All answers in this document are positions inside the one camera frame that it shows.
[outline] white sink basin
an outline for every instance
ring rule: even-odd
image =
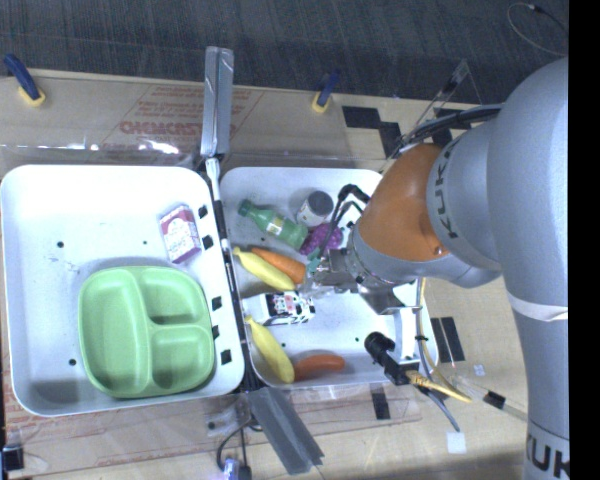
[[[251,200],[256,206],[275,208],[280,214],[294,219],[295,213],[314,190],[321,190],[337,201],[340,189],[349,183],[358,185],[363,192],[371,195],[380,182],[381,175],[365,169],[340,168],[305,168],[305,167],[238,167],[222,178],[220,191],[224,205],[225,221],[231,244],[248,250],[250,246],[285,254],[299,261],[307,261],[306,256],[294,251],[291,246],[275,237],[261,232],[247,217],[238,214],[240,203],[244,199]],[[340,222],[343,231],[343,243],[349,234],[347,224],[360,217],[358,210],[351,208]],[[244,304],[248,311],[251,297],[259,293],[272,292],[255,276],[247,272],[236,261],[236,277],[240,295],[248,301]],[[415,283],[394,289],[395,295],[405,304],[413,305],[416,301]],[[386,382],[383,368],[373,362],[364,347],[365,338],[374,331],[394,339],[394,317],[376,314],[358,294],[331,293],[314,299],[315,316],[306,323],[272,325],[268,329],[284,350],[295,362],[298,359],[314,354],[336,354],[344,358],[345,368],[337,372],[325,372],[323,375],[283,384],[273,373],[258,352],[249,337],[249,350],[256,373],[268,385],[284,389],[301,389],[324,386],[345,386]],[[415,337],[415,317],[411,315],[403,327],[405,336]],[[423,312],[423,327],[426,336],[433,337],[431,322],[426,306]],[[430,339],[427,346],[434,361],[438,353],[435,340]],[[417,344],[413,339],[413,356],[417,353]]]
[[[11,375],[23,407],[58,416],[222,395],[239,385],[244,357],[213,205],[200,176],[178,167],[29,165],[5,176],[0,203]],[[200,236],[213,245],[174,265],[158,220],[179,204],[193,210]],[[216,307],[210,310],[218,332],[215,369],[203,386],[116,399],[90,383],[78,335],[80,288],[96,271],[133,265],[181,269],[200,283],[209,308]]]

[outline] yellow banana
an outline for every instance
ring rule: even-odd
[[[296,285],[291,278],[280,269],[271,265],[257,254],[241,251],[240,247],[233,248],[233,254],[240,258],[242,266],[261,281],[280,292],[295,290]]]
[[[245,320],[251,326],[253,342],[267,364],[282,382],[291,384],[295,379],[295,371],[291,360],[282,350],[280,343],[273,337],[269,329],[254,322],[251,316],[247,316]]]

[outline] green glass bottle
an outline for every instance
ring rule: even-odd
[[[275,236],[279,240],[289,244],[296,251],[300,249],[304,239],[309,233],[309,228],[304,224],[296,224],[292,220],[284,218],[274,210],[258,208],[251,201],[245,199],[240,203],[238,213],[243,217],[249,217],[260,231]]]

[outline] green plate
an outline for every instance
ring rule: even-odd
[[[170,267],[119,267],[80,290],[80,350],[91,383],[117,398],[194,389],[211,375],[215,350],[200,285]]]

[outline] small box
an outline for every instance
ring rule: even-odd
[[[169,261],[181,263],[200,252],[200,235],[191,208],[181,205],[160,219]]]
[[[297,291],[263,293],[243,301],[245,310],[262,325],[302,324],[311,320],[316,308],[311,298]]]

